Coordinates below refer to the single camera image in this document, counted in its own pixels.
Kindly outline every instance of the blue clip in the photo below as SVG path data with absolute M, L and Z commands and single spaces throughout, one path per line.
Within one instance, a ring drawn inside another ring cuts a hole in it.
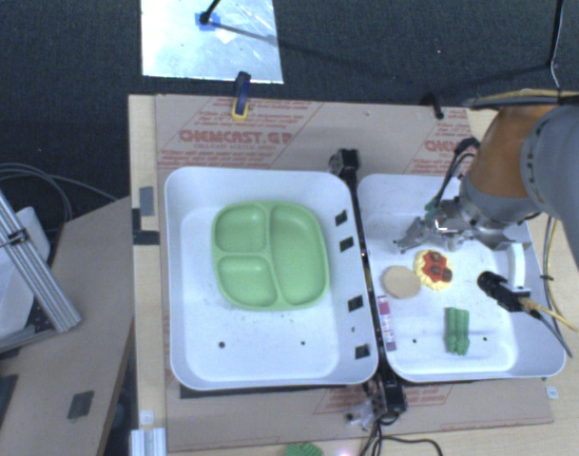
M 241 71 L 234 81 L 234 103 L 232 104 L 232 118 L 236 121 L 242 121 L 247 118 L 249 113 L 249 87 L 251 86 L 251 75 Z
M 196 25 L 198 26 L 198 28 L 204 32 L 210 32 L 211 30 L 215 30 L 215 26 L 211 25 L 211 24 L 215 24 L 217 26 L 220 26 L 222 24 L 222 19 L 220 19 L 220 16 L 213 12 L 211 13 L 211 18 L 209 19 L 209 23 L 204 25 L 201 22 L 201 13 L 202 12 L 196 12 L 194 14 L 194 20 L 196 21 Z

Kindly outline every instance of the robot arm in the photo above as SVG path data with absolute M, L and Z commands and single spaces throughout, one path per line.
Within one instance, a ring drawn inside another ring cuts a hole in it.
M 441 235 L 450 250 L 465 238 L 503 249 L 511 243 L 504 230 L 539 212 L 564 222 L 579 268 L 579 106 L 500 110 L 459 196 L 417 218 L 398 245 L 406 250 Z

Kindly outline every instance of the green divided plate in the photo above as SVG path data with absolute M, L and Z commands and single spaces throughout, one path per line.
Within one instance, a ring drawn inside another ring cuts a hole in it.
M 213 220 L 212 245 L 218 287 L 242 308 L 306 308 L 329 289 L 327 249 L 318 220 L 294 202 L 226 206 Z

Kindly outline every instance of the beige round disc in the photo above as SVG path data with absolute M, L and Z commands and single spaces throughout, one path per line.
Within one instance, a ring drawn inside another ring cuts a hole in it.
M 382 276 L 384 290 L 398 299 L 413 297 L 420 290 L 420 279 L 407 267 L 394 265 Z

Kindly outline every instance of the yellow clip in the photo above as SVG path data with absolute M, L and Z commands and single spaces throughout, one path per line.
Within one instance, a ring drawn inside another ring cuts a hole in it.
M 242 112 L 241 115 L 239 115 L 236 112 L 236 105 L 239 103 L 239 99 L 235 98 L 234 102 L 232 102 L 232 111 L 230 112 L 230 115 L 232 115 L 232 120 L 234 120 L 235 122 L 242 122 L 244 119 L 247 118 L 247 115 L 249 114 L 249 103 L 245 103 L 244 104 L 244 111 Z

